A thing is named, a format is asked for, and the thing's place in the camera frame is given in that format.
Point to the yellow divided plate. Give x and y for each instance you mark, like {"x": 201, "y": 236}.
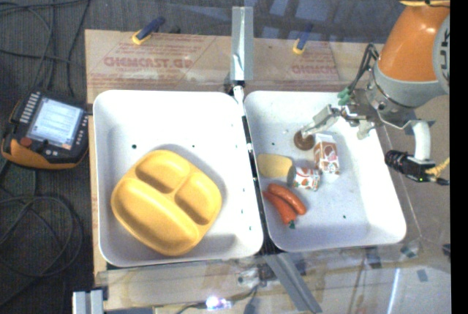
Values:
{"x": 164, "y": 202}

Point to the black cylinder on white bracket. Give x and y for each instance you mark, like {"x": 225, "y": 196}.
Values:
{"x": 406, "y": 162}

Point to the brown round biscuit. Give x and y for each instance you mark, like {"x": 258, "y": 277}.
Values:
{"x": 302, "y": 143}

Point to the white and orange juice carton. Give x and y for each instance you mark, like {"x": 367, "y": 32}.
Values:
{"x": 326, "y": 155}

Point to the orange sausage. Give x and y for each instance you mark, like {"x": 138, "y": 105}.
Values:
{"x": 289, "y": 197}

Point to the orange carrot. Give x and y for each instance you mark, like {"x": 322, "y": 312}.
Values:
{"x": 282, "y": 211}

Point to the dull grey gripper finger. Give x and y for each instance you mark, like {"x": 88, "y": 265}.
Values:
{"x": 366, "y": 129}
{"x": 323, "y": 120}

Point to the brown cardboard board red print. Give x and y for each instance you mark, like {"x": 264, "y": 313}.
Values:
{"x": 153, "y": 63}

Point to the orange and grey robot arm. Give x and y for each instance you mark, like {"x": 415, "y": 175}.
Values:
{"x": 409, "y": 45}

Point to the white plastic tray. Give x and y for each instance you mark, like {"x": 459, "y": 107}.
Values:
{"x": 164, "y": 115}
{"x": 358, "y": 210}

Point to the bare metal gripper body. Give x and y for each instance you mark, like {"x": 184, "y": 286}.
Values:
{"x": 369, "y": 107}

